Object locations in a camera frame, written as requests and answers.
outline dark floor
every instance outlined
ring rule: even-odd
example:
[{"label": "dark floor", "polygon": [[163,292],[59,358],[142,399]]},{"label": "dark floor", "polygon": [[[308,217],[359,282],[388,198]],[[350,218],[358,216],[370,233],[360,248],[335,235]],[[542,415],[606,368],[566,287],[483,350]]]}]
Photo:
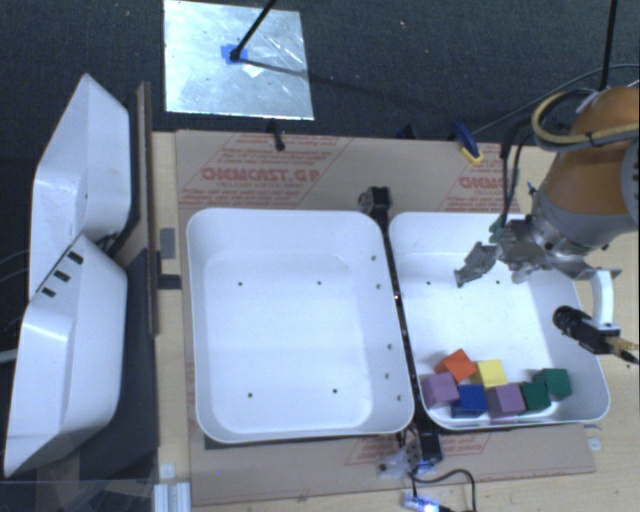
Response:
[{"label": "dark floor", "polygon": [[[211,2],[262,6],[262,1]],[[394,137],[412,122],[443,138],[456,118],[472,130],[601,66],[609,2],[582,0],[281,0],[300,12],[316,120],[288,133]],[[612,63],[637,63],[640,2],[618,8]],[[154,129],[258,131],[266,121],[164,112],[161,0],[4,0],[0,3],[0,338],[15,346],[25,305],[33,173],[80,76],[125,101],[153,91]],[[612,70],[629,83],[637,68]],[[579,85],[597,86],[593,75]],[[499,140],[506,124],[480,131]],[[0,378],[1,402],[10,378]],[[6,408],[0,408],[2,415]]]}]

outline block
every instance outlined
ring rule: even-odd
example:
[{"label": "block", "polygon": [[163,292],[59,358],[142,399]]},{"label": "block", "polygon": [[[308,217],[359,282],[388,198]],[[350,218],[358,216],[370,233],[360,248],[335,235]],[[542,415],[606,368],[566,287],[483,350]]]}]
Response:
[{"label": "block", "polygon": [[527,408],[518,384],[505,384],[489,389],[487,391],[487,406],[489,407],[489,416],[492,418],[515,416]]},{"label": "block", "polygon": [[533,376],[533,382],[547,386],[552,400],[562,400],[571,394],[569,374],[563,368],[545,368]]},{"label": "block", "polygon": [[428,375],[420,381],[420,384],[427,407],[450,404],[460,398],[456,381],[449,372]]},{"label": "block", "polygon": [[436,373],[449,372],[456,382],[461,382],[476,373],[477,368],[464,350],[458,349],[440,361],[435,367],[435,371]]},{"label": "block", "polygon": [[477,361],[476,366],[478,372],[472,377],[471,382],[474,384],[482,384],[485,390],[496,386],[504,386],[509,383],[499,359]]},{"label": "block", "polygon": [[547,386],[540,382],[523,382],[520,391],[527,407],[525,412],[542,411],[551,405]]},{"label": "block", "polygon": [[452,418],[477,418],[487,412],[487,396],[480,384],[458,386],[460,398],[451,404]]}]

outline green block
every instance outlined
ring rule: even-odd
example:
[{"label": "green block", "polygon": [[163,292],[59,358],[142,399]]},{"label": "green block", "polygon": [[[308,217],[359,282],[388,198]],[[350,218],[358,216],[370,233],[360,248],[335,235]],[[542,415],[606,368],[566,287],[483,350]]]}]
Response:
[{"label": "green block", "polygon": [[562,400],[571,394],[569,374],[561,368],[545,368],[533,376],[533,382],[547,386],[547,392],[554,400]]},{"label": "green block", "polygon": [[523,382],[520,390],[527,406],[525,412],[542,411],[551,405],[547,387],[541,382]]}]

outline silver metal sheet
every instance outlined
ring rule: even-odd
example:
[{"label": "silver metal sheet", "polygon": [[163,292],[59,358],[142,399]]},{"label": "silver metal sheet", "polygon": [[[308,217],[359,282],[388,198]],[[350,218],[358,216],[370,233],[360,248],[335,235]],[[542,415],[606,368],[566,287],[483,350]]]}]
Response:
[{"label": "silver metal sheet", "polygon": [[165,0],[165,100],[169,112],[313,120],[300,15],[271,11],[229,63],[260,9]]}]

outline red block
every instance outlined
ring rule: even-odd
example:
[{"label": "red block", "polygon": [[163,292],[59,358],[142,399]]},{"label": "red block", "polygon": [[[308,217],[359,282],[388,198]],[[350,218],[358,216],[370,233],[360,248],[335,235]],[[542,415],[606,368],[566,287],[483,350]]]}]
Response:
[{"label": "red block", "polygon": [[449,372],[453,375],[456,382],[460,382],[471,377],[478,369],[467,354],[465,354],[464,350],[458,349],[440,361],[435,367],[435,371],[436,373]]}]

